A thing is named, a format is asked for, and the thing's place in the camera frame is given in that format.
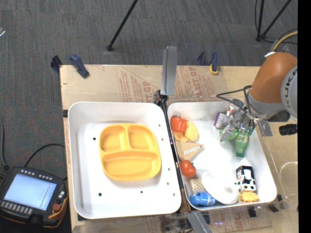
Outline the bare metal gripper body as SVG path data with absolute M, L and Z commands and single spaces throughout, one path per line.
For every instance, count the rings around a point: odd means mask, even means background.
M 255 122 L 247 111 L 237 105 L 230 105 L 227 110 L 227 125 L 239 131 L 241 124 L 252 125 L 253 131 L 255 129 Z

